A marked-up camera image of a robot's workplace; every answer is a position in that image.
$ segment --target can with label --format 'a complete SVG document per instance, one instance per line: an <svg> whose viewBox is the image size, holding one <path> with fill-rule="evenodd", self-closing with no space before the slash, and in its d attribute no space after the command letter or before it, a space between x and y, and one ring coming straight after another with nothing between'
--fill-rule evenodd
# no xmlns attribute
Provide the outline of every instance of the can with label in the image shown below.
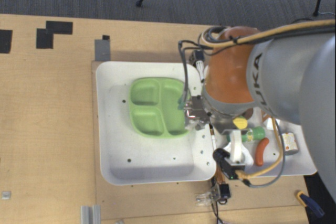
<svg viewBox="0 0 336 224"><path fill-rule="evenodd" d="M295 136L292 132L283 133L282 137L285 144L285 155L293 155L299 152Z"/></svg>

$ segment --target green divided plate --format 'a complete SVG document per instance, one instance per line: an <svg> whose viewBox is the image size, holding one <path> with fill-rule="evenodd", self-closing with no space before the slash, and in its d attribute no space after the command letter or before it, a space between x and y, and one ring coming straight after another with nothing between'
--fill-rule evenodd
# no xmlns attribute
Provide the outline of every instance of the green divided plate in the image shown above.
<svg viewBox="0 0 336 224"><path fill-rule="evenodd" d="M142 78L132 83L129 93L130 117L141 135L173 138L188 133L184 111L178 110L183 82L170 78Z"/></svg>

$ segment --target green bottle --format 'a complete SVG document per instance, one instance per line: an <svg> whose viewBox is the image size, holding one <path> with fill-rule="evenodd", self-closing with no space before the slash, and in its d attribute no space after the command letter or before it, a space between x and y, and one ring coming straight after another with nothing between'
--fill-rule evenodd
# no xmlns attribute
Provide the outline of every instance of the green bottle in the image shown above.
<svg viewBox="0 0 336 224"><path fill-rule="evenodd" d="M227 135L226 137L228 142L230 142L230 135ZM265 130L261 126L241 130L242 142L261 140L263 138L265 138Z"/></svg>

